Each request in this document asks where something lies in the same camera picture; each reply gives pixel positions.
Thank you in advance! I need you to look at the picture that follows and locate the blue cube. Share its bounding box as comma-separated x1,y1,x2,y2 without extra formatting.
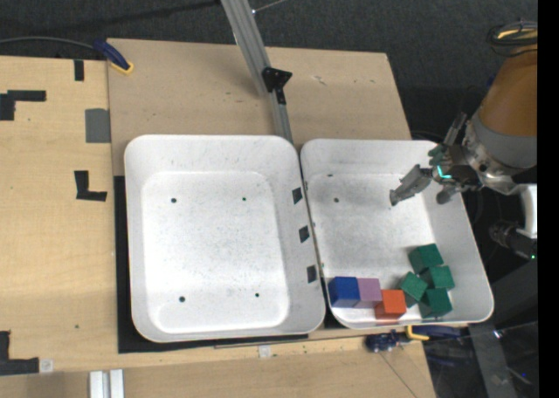
328,276,362,309

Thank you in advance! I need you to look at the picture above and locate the green cube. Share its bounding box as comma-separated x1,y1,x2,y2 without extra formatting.
420,264,456,291
398,271,430,304
418,287,454,320
407,243,445,276

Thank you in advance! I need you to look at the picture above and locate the white plastic tray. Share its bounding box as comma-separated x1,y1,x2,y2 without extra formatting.
123,134,327,344
299,138,495,331

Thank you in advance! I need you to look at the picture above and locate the black cylinder on white bracket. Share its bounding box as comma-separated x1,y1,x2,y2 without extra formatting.
488,183,539,261

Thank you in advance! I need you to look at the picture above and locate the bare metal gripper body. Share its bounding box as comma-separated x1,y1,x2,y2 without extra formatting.
431,124,528,195

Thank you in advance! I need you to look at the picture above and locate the purple cube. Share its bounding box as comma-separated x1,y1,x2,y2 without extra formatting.
354,277,384,310

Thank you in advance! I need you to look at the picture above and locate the orange cube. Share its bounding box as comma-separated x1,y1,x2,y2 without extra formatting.
373,288,409,321

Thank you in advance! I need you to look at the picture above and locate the pale wood board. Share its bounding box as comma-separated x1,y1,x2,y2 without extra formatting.
106,38,471,361

